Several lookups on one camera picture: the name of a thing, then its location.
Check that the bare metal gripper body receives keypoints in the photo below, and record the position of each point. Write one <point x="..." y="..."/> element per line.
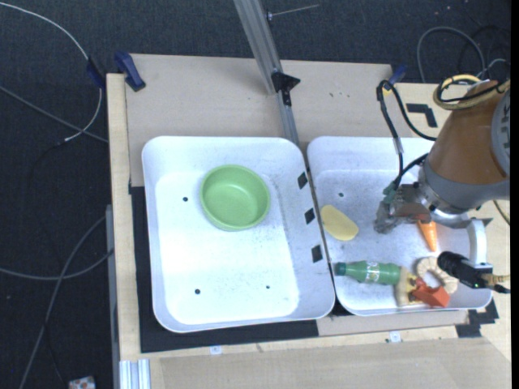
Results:
<point x="407" y="201"/>

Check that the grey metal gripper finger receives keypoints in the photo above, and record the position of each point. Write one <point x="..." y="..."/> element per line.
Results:
<point x="380" y="223"/>
<point x="392" y="222"/>

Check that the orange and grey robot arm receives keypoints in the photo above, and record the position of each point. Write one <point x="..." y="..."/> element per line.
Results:
<point x="462" y="148"/>

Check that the orange carrot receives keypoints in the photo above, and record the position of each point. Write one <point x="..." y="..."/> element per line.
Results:
<point x="430" y="233"/>

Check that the yellow oval slice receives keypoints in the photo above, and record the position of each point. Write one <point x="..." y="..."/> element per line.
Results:
<point x="340" y="223"/>

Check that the green plastic bottle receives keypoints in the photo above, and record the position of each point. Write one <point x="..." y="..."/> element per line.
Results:
<point x="373" y="273"/>

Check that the white plastic tray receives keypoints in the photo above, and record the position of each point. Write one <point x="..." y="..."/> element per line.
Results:
<point x="365" y="168"/>
<point x="227" y="266"/>

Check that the beige pizza slice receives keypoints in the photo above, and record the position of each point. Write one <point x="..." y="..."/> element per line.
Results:
<point x="403" y="290"/>

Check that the orange red wedge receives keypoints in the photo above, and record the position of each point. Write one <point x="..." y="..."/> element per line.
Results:
<point x="434" y="295"/>

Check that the green bowl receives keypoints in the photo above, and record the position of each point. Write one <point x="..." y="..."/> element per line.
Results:
<point x="235" y="197"/>

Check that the brown cardboard board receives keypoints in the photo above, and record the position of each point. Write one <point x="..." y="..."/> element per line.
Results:
<point x="211" y="95"/>

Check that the small white patterned box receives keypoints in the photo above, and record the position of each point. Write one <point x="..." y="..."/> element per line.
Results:
<point x="82" y="382"/>

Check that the black cylinder on white bracket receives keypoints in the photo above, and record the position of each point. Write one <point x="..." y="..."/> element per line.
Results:
<point x="462" y="269"/>

